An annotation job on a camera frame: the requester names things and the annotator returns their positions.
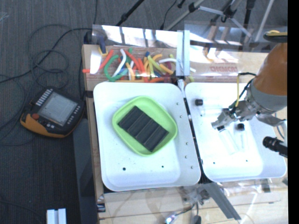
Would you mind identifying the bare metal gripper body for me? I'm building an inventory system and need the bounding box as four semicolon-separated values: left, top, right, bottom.
216;100;258;126

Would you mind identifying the clear plastic bottle black cap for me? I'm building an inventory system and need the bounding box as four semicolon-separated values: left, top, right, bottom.
216;125;239;155
236;123;249;152
194;98;206;117

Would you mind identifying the white plastic tray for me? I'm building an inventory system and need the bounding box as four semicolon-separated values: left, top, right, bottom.
93;81;202;192
184;82;288;183

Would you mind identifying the black ribbed rack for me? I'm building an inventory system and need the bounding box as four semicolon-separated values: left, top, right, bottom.
117;105;170;153

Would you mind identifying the brown cardboard board red print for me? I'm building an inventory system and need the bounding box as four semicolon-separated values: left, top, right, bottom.
81;44;288;220

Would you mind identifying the yellow foam stick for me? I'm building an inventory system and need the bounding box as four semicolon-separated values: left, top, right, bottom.
147;55;168;73
125;62;136;81

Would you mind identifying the red foam stick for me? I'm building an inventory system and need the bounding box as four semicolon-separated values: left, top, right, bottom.
123;50;143;72
137;58;150;83

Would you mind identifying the green plate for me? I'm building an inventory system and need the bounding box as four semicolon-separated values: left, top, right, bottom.
112;95;178;157

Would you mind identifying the green curved foam stick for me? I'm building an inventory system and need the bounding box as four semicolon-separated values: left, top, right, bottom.
103;54;129;82

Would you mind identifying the black cylinder on white bracket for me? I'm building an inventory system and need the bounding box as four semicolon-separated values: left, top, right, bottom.
255;112;288;159

